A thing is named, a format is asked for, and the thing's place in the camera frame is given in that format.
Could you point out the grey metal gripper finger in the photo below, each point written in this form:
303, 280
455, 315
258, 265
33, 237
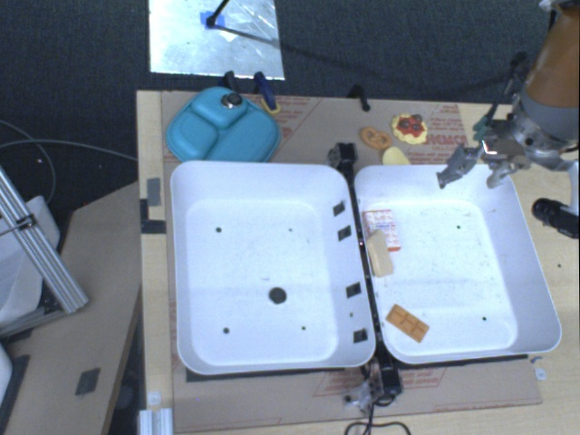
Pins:
500, 172
457, 166

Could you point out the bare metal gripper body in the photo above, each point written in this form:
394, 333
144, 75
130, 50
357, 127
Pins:
512, 143

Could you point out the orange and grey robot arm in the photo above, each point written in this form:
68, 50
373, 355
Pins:
555, 61

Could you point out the yellow and red pizza slice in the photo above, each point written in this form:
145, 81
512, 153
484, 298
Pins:
410, 129

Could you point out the yellow potato chip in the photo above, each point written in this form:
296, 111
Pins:
395, 157

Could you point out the orange pretzel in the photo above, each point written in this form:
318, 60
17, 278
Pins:
375, 138

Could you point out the red and white carton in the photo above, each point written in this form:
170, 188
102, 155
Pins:
383, 220

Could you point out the white plastic tray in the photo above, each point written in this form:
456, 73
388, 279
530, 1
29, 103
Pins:
453, 270
254, 265

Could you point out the beige bread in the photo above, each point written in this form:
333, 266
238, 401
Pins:
379, 254

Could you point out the thin black rod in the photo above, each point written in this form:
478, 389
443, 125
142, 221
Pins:
362, 252

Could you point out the brown cardboard board red print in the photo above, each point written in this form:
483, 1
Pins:
317, 120

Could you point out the orange biscuit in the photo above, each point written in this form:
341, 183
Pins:
407, 323

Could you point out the black round disc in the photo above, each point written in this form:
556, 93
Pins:
277, 295

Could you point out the blue divided plate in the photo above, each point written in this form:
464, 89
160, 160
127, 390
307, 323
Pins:
213, 132

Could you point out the black cylinder on white bracket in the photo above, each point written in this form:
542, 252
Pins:
555, 215

